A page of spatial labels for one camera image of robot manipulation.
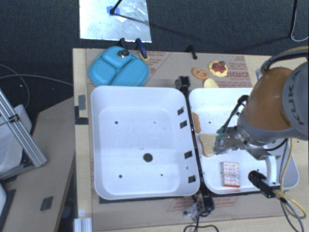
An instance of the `black knob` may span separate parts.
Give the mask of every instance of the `black knob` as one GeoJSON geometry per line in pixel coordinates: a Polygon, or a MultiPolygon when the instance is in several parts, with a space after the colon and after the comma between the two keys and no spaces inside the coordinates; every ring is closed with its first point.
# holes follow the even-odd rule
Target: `black knob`
{"type": "Polygon", "coordinates": [[[118,56],[121,57],[121,58],[126,58],[127,56],[129,56],[129,52],[128,50],[121,50],[118,52],[118,56]]]}

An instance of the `toy bread slice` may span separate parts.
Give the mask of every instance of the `toy bread slice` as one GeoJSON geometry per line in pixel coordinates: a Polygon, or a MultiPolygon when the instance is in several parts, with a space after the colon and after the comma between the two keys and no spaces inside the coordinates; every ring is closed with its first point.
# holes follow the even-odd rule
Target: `toy bread slice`
{"type": "Polygon", "coordinates": [[[204,81],[204,87],[208,88],[208,87],[219,87],[216,82],[211,79],[211,78],[207,78],[205,81],[204,81]]]}
{"type": "Polygon", "coordinates": [[[200,134],[199,141],[203,146],[203,153],[205,157],[214,155],[213,147],[217,134],[200,134]]]}
{"type": "Polygon", "coordinates": [[[192,117],[193,117],[193,123],[194,123],[195,131],[196,131],[196,133],[200,133],[201,132],[201,125],[199,123],[198,115],[196,113],[192,112],[192,117]]]}

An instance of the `blue container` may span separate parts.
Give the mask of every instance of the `blue container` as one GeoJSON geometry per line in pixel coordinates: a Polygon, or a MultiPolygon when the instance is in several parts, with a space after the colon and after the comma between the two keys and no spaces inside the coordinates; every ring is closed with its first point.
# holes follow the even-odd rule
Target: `blue container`
{"type": "Polygon", "coordinates": [[[96,86],[143,86],[148,79],[149,68],[133,53],[113,46],[91,64],[88,75],[96,86]]]}

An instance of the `toy cookie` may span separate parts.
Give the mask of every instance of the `toy cookie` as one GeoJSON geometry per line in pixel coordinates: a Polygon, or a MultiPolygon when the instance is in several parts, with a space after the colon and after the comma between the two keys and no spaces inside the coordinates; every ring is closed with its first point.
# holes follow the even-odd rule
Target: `toy cookie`
{"type": "Polygon", "coordinates": [[[200,68],[193,68],[191,72],[199,80],[206,80],[209,76],[207,71],[201,70],[200,68]]]}

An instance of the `toy pizza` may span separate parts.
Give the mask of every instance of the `toy pizza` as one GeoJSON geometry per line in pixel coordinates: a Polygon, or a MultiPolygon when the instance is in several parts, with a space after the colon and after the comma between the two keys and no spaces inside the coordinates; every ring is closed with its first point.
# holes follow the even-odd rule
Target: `toy pizza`
{"type": "Polygon", "coordinates": [[[208,68],[211,74],[215,76],[218,76],[218,77],[227,76],[227,66],[224,61],[210,62],[208,65],[208,68]]]}

